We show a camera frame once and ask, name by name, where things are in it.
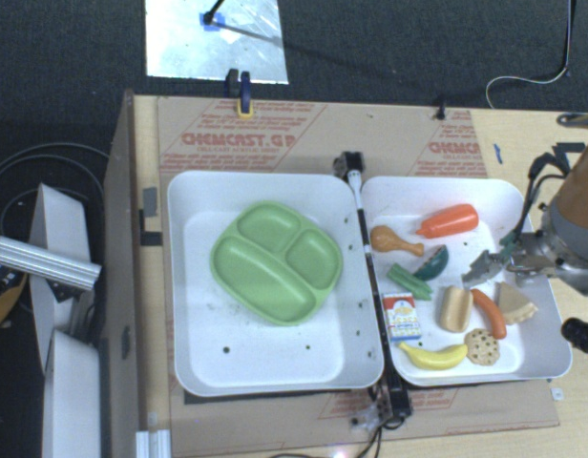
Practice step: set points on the thin black and white rod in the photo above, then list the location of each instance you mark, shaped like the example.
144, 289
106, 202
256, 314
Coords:
365, 236

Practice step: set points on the brown chocolate chip biscuit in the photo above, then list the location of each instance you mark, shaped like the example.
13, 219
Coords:
482, 346

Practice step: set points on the beige toy pie slice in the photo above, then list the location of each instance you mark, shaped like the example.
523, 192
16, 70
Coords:
513, 303

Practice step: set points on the green toy bean pod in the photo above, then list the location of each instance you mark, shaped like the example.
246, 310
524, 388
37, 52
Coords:
408, 280

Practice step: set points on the tan toy bread bun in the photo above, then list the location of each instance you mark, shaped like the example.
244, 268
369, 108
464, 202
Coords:
455, 309

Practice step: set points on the green and red watermelon slice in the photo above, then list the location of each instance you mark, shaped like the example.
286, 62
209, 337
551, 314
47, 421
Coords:
434, 265

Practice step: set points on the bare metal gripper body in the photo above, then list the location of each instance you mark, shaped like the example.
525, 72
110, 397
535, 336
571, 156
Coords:
537, 258

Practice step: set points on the green divided plate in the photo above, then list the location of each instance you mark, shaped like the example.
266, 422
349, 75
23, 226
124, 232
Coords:
270, 270

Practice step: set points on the white plastic tray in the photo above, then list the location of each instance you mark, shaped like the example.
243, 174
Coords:
275, 351
523, 351

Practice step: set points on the brown cardboard board red print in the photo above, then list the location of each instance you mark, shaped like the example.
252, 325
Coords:
294, 134

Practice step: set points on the black cylinder on white bracket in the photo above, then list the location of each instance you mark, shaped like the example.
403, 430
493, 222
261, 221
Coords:
582, 338

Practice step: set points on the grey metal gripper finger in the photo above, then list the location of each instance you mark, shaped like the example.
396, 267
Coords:
493, 257
476, 275

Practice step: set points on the orange toy sausage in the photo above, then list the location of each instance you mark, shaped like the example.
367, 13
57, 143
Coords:
490, 313

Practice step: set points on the brown toy chicken drumstick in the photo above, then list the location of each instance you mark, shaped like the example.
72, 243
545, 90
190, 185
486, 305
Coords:
387, 239

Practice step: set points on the red and white carton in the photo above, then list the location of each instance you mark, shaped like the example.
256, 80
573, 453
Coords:
402, 318

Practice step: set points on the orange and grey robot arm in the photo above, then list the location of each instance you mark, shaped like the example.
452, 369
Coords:
578, 193

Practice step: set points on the yellow banana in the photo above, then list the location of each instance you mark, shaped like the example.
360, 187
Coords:
434, 358

